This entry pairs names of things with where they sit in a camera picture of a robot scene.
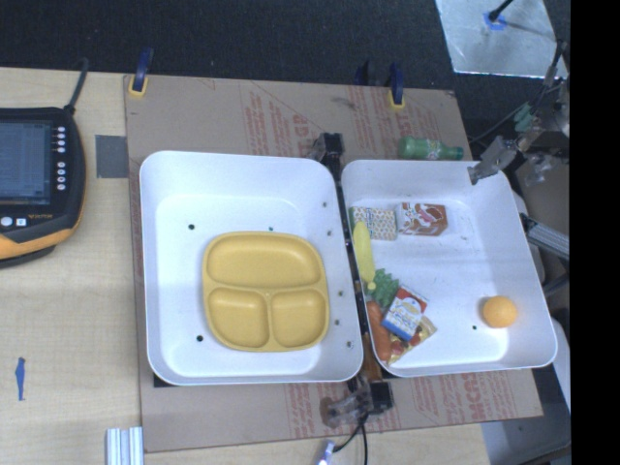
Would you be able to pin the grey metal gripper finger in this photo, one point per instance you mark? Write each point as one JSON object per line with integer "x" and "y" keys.
{"x": 491, "y": 160}
{"x": 538, "y": 168}

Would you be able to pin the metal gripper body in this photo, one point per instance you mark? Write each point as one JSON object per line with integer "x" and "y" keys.
{"x": 552, "y": 141}

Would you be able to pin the green plastic bottle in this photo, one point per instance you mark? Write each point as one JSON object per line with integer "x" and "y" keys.
{"x": 424, "y": 148}

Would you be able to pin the brown and white carton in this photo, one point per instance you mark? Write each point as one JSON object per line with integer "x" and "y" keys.
{"x": 421, "y": 218}

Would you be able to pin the white plastic tray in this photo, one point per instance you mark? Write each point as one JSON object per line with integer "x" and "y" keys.
{"x": 179, "y": 269}
{"x": 455, "y": 269}

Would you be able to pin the white dotted packet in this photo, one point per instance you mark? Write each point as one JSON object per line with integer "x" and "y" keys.
{"x": 380, "y": 223}

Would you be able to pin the orange ball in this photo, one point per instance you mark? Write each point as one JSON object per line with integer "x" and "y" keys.
{"x": 499, "y": 312}

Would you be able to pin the yellow banana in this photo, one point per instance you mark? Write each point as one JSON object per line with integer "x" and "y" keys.
{"x": 363, "y": 250}

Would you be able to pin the thin black rod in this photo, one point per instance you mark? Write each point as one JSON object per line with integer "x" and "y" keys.
{"x": 347, "y": 221}

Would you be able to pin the green broccoli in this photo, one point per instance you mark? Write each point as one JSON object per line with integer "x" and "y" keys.
{"x": 385, "y": 286}

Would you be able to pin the blue and white carton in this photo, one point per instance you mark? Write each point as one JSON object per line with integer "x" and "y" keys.
{"x": 404, "y": 313}

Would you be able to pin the pizza slice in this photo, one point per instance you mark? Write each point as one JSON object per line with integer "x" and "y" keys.
{"x": 420, "y": 334}

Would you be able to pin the orange carrot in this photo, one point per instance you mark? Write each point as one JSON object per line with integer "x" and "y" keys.
{"x": 378, "y": 330}

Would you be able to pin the yellow divided plate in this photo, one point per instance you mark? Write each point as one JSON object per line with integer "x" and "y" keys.
{"x": 264, "y": 259}

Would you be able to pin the brown cardboard board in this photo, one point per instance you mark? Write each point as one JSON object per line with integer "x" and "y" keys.
{"x": 232, "y": 114}

